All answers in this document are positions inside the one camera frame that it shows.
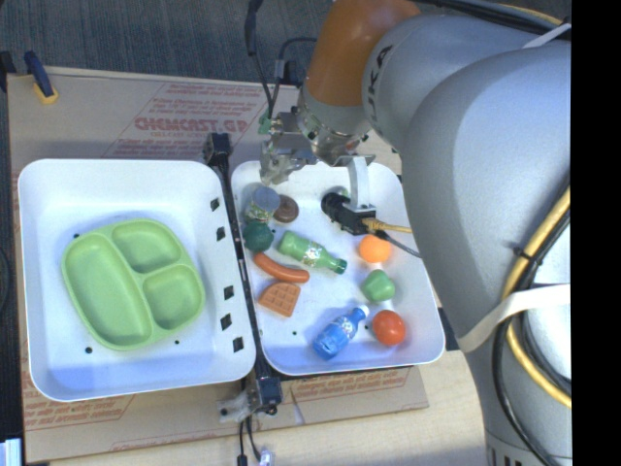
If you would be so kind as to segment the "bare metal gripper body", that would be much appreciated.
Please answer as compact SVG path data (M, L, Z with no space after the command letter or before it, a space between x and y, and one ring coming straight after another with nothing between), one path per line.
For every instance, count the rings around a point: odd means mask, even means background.
M357 154L368 122L356 116L324 121L309 110L279 113L264 142L264 165L296 167L316 161L343 166Z

